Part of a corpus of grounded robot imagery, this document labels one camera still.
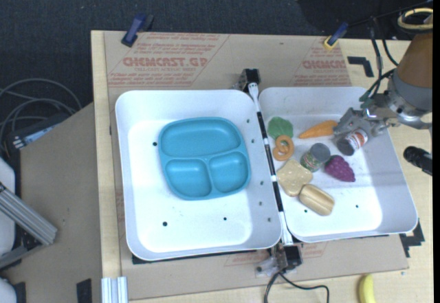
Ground tan bread roll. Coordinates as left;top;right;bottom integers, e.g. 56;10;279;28
298;183;336;217

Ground brown cardboard board red print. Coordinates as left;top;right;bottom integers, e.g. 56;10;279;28
102;31;410;301

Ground red and white can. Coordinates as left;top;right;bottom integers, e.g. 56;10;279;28
335;127;370;157

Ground green lettuce leaf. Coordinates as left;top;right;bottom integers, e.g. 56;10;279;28
267;116;294;141

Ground white plastic tray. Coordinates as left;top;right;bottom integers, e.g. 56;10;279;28
114;89;284;262
257;86;419;244

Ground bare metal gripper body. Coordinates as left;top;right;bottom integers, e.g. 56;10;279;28
363;92;433;131

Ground orange carrot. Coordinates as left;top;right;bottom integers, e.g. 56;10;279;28
298;119;340;140

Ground green can with grey lid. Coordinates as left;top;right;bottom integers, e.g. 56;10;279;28
299;142;332;173

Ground purple grapes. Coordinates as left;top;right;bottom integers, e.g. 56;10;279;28
324;154;357;183

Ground thin black and white rod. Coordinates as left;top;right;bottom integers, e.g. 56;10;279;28
247;82;294;245

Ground yellow banana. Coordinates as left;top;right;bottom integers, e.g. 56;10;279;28
358;273;377;303

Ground blue divided plate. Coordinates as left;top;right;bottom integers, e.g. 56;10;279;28
157;116;251;201

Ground tan bread slice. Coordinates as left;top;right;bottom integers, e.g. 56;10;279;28
276;158;314;198

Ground orange pretzel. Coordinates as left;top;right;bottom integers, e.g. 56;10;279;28
272;134;295;163

